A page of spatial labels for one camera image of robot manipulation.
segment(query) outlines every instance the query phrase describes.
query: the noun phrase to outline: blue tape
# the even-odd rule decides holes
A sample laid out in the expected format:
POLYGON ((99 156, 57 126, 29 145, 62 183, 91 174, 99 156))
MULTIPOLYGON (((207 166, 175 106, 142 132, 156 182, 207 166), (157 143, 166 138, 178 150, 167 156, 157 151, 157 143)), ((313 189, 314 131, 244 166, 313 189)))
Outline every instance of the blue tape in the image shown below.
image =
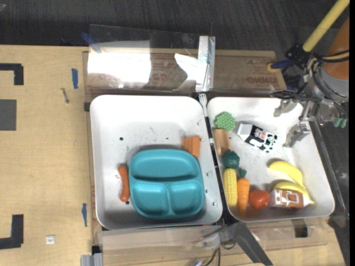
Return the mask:
POLYGON ((83 203, 82 214, 83 214, 83 218, 84 218, 85 227, 87 227, 88 226, 88 220, 87 220, 88 212, 87 212, 87 205, 85 203, 83 203))
POLYGON ((290 60, 282 60, 276 63, 273 63, 271 65, 272 69, 281 69, 281 68, 285 68, 285 67, 292 67, 294 66, 294 63, 290 60))
POLYGON ((94 51, 96 51, 96 53, 101 53, 100 47, 96 45, 96 41, 90 34, 83 32, 82 38, 88 43, 89 46, 91 46, 92 49, 94 49, 94 51))
POLYGON ((74 68, 72 68, 72 80, 73 80, 73 86, 75 89, 79 88, 78 83, 79 83, 79 78, 78 78, 78 71, 74 68))

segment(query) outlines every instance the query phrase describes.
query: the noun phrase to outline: yellow handle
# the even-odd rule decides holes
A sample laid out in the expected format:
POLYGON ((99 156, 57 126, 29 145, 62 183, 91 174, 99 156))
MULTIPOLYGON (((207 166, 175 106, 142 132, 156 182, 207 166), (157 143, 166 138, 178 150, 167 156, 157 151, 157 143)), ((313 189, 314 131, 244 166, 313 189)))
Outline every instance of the yellow handle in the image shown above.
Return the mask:
POLYGON ((329 10, 327 15, 320 22, 318 27, 313 31, 311 36, 303 44, 305 52, 311 52, 316 44, 321 40, 325 33, 329 30, 336 19, 343 13, 343 11, 350 4, 350 0, 338 0, 334 6, 329 10))

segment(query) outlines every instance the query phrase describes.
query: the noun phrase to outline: toy food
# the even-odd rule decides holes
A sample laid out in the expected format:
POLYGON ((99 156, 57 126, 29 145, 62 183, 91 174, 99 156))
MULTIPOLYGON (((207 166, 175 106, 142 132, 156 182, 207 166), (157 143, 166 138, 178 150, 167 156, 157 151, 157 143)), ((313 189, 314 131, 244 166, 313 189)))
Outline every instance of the toy food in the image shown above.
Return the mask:
POLYGON ((307 197, 307 199, 309 201, 311 201, 312 205, 315 204, 315 201, 313 201, 310 197, 310 195, 308 194, 307 190, 305 188, 303 188, 302 186, 290 182, 290 181, 282 181, 279 182, 277 185, 274 186, 274 189, 282 189, 282 190, 293 190, 293 191, 297 191, 299 193, 302 193, 303 196, 307 197))
POLYGON ((127 202, 130 191, 129 191, 129 180, 128 180, 128 170, 125 165, 120 165, 118 167, 118 173, 121 175, 122 179, 122 191, 120 195, 120 200, 122 202, 127 202))
POLYGON ((303 185, 303 176, 301 171, 294 165, 285 161, 276 161, 269 165, 269 168, 274 171, 284 172, 289 175, 297 184, 305 188, 303 185))
POLYGON ((313 201, 309 200, 301 192, 293 190, 275 189, 270 192, 270 207, 286 208, 286 209, 301 209, 313 201))
POLYGON ((237 176, 233 168, 227 168, 223 173, 223 186, 228 206, 237 204, 237 176))
POLYGON ((199 136, 183 138, 182 148, 194 157, 198 157, 200 155, 200 142, 199 136))
POLYGON ((235 127, 235 119, 231 114, 224 111, 216 116, 215 125, 218 129, 232 131, 235 127))
POLYGON ((236 154, 236 152, 233 151, 228 151, 225 152, 224 155, 222 156, 223 159, 223 164, 227 168, 234 168, 237 169, 239 167, 239 156, 236 154))
POLYGON ((277 135, 253 124, 239 124, 237 134, 244 142, 266 152, 272 151, 273 145, 277 140, 277 135))
POLYGON ((245 177, 246 176, 246 170, 243 170, 242 168, 238 170, 239 176, 240 177, 245 177))
POLYGON ((237 205, 239 213, 242 217, 244 217, 246 212, 246 207, 248 206, 248 198, 249 198, 249 188, 250 183, 249 180, 242 177, 237 181, 237 205))
POLYGON ((249 194, 250 205, 255 210, 263 209, 270 200, 270 194, 264 190, 256 189, 249 194))
POLYGON ((221 156, 225 152, 232 150, 232 145, 227 130, 213 129, 212 134, 215 141, 215 150, 217 155, 221 156))

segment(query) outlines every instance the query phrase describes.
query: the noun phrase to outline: gray square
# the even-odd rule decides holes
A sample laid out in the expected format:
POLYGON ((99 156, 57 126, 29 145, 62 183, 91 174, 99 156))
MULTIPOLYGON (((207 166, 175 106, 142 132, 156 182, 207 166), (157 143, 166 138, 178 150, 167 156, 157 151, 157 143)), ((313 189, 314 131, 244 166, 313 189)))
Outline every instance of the gray square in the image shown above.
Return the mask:
POLYGON ((0 100, 0 131, 16 131, 17 100, 0 100))

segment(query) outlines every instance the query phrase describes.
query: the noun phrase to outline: green toy vegetable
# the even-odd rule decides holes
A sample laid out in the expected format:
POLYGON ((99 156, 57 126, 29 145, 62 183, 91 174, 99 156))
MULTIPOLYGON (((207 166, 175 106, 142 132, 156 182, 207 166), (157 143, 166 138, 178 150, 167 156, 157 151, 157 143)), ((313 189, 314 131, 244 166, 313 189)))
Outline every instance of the green toy vegetable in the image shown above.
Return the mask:
POLYGON ((246 176, 246 170, 243 170, 242 168, 239 170, 239 176, 240 177, 245 177, 246 176))
POLYGON ((218 129, 232 131, 235 127, 235 119, 231 114, 224 111, 216 116, 215 125, 218 129))
POLYGON ((222 156, 223 164, 226 168, 234 168, 235 170, 239 167, 239 156, 236 152, 228 151, 222 156))

